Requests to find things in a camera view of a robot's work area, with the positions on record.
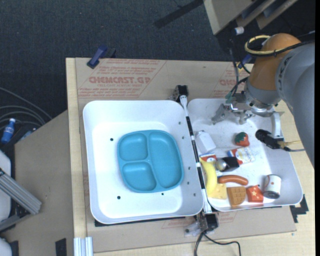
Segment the white bottle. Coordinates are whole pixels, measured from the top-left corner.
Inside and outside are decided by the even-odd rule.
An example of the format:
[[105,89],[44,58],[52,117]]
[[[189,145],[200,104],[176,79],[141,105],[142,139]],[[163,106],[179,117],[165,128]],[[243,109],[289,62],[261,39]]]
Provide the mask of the white bottle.
[[201,154],[212,153],[216,148],[216,144],[210,134],[204,130],[200,130],[195,135],[195,144]]

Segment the white tray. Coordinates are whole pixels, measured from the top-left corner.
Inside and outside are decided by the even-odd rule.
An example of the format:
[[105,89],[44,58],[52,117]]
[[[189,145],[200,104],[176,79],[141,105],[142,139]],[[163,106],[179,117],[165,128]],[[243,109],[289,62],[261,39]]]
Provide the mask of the white tray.
[[[303,198],[302,187],[288,152],[281,149],[271,149],[256,139],[255,133],[258,129],[272,130],[271,119],[268,117],[254,116],[245,124],[239,124],[238,117],[229,115],[224,121],[212,124],[211,118],[216,114],[219,106],[225,103],[225,99],[193,99],[188,104],[189,117],[193,131],[204,130],[213,139],[216,149],[214,153],[218,158],[227,157],[227,151],[239,146],[233,142],[237,133],[246,132],[249,136],[251,152],[255,160],[244,163],[232,172],[224,172],[224,175],[239,175],[248,179],[246,187],[259,185],[263,191],[266,175],[275,174],[281,177],[280,197],[278,199],[264,198],[263,205],[245,201],[237,206],[231,207],[229,199],[221,200],[208,198],[209,203],[218,211],[234,211],[239,209],[278,207],[284,205],[298,204]],[[239,186],[230,182],[227,187]]]
[[[98,100],[83,109],[90,208],[103,224],[194,216],[204,204],[185,113],[171,100]],[[119,139],[142,130],[171,134],[184,167],[181,184],[164,192],[126,187],[117,160]]]

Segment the blue clamp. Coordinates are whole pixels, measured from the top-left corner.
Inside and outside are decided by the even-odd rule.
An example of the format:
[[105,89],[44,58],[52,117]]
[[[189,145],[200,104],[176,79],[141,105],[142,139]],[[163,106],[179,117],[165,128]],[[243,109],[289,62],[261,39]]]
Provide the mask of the blue clamp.
[[100,45],[92,59],[87,63],[87,65],[94,69],[99,64],[99,59],[106,57],[106,58],[115,58],[116,49],[111,48],[108,50],[108,47],[105,45]]

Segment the sausage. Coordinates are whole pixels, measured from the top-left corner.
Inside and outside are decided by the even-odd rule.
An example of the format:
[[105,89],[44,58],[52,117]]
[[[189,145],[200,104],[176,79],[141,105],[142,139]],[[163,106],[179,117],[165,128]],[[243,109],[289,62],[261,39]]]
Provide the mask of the sausage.
[[218,178],[218,183],[234,182],[243,186],[248,185],[248,180],[239,175],[224,175]]

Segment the blue plate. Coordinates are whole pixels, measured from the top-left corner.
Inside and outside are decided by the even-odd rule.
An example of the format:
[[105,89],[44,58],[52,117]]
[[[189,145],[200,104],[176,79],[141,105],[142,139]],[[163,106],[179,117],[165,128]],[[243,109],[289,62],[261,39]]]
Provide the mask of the blue plate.
[[176,140],[163,130],[142,130],[122,136],[117,158],[126,186],[139,193],[167,191],[184,178]]

